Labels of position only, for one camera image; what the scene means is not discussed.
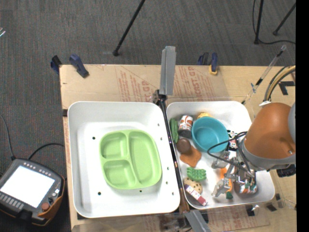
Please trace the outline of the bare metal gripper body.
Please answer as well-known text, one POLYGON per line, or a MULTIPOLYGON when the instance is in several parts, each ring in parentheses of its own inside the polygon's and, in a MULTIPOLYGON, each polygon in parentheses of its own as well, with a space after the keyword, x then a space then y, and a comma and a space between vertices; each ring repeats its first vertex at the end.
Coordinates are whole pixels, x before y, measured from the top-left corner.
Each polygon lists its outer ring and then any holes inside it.
POLYGON ((240 150, 237 150, 236 156, 230 159, 224 180, 231 181, 234 188, 256 188, 256 174, 253 166, 240 150))

